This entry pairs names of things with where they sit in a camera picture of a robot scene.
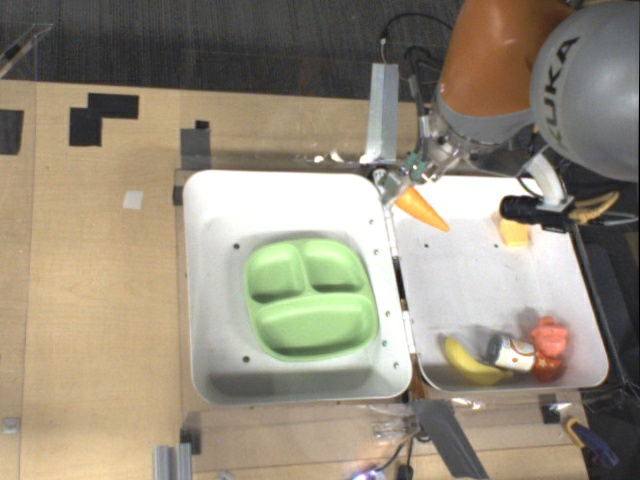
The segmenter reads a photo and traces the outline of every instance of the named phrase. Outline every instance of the banana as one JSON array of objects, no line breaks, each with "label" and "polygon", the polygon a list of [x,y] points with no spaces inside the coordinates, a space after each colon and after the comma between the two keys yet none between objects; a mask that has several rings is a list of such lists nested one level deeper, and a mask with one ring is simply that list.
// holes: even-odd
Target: banana
[{"label": "banana", "polygon": [[444,342],[444,355],[456,370],[466,379],[482,386],[491,386],[502,379],[513,377],[513,372],[501,370],[477,361],[454,338],[447,336]]}]

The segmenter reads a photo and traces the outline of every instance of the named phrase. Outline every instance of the black tape marking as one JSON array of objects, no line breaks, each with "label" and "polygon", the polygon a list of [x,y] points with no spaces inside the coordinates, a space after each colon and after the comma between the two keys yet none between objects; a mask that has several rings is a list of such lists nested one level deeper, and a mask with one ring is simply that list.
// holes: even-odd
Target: black tape marking
[{"label": "black tape marking", "polygon": [[173,206],[182,206],[182,193],[184,192],[184,187],[180,187],[178,185],[174,185],[173,187]]},{"label": "black tape marking", "polygon": [[19,44],[14,44],[11,48],[4,52],[4,58],[7,60],[13,59],[16,55],[18,55],[18,53],[20,53],[21,49],[22,46],[20,46]]},{"label": "black tape marking", "polygon": [[180,429],[180,443],[189,443],[191,445],[191,455],[200,455],[202,453],[202,437],[199,429],[185,428]]},{"label": "black tape marking", "polygon": [[558,399],[554,394],[540,395],[538,397],[542,421],[545,425],[557,425],[560,423],[560,412],[558,411]]},{"label": "black tape marking", "polygon": [[139,103],[138,96],[89,93],[89,109],[101,117],[138,119]]},{"label": "black tape marking", "polygon": [[102,119],[88,108],[72,108],[69,146],[102,146]]},{"label": "black tape marking", "polygon": [[22,144],[22,110],[0,110],[0,155],[17,155]]}]

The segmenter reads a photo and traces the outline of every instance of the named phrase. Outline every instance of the orange carrot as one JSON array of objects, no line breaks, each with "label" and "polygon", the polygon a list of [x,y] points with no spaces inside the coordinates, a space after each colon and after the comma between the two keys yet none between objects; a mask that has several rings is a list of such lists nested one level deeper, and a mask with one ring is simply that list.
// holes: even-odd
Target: orange carrot
[{"label": "orange carrot", "polygon": [[429,224],[442,231],[449,231],[447,223],[413,187],[407,188],[407,190],[396,199],[396,206],[425,224]]}]

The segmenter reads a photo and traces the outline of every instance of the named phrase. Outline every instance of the green divided plate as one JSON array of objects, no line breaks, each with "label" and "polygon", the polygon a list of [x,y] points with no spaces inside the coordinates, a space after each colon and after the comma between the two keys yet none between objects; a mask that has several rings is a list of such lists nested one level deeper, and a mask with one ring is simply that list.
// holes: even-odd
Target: green divided plate
[{"label": "green divided plate", "polygon": [[335,240],[289,240],[257,249],[245,265],[244,288],[258,342],[283,361],[348,354],[378,332],[364,266]]}]

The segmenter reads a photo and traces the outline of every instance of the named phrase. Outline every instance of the small bottle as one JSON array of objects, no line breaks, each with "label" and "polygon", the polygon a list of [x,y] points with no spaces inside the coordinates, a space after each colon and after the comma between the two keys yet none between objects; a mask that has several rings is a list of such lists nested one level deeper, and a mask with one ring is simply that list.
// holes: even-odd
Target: small bottle
[{"label": "small bottle", "polygon": [[536,361],[536,349],[530,343],[507,334],[496,334],[489,341],[486,358],[499,368],[530,372]]}]

